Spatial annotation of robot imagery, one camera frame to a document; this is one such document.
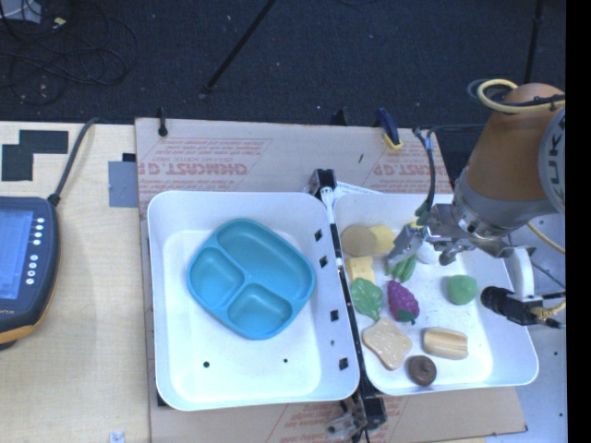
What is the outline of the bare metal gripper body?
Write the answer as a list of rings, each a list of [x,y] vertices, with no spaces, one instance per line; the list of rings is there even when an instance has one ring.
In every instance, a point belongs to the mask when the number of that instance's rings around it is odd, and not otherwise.
[[[427,221],[427,241],[438,251],[504,251],[511,248],[511,232],[484,220],[470,209],[453,204],[435,204]]]

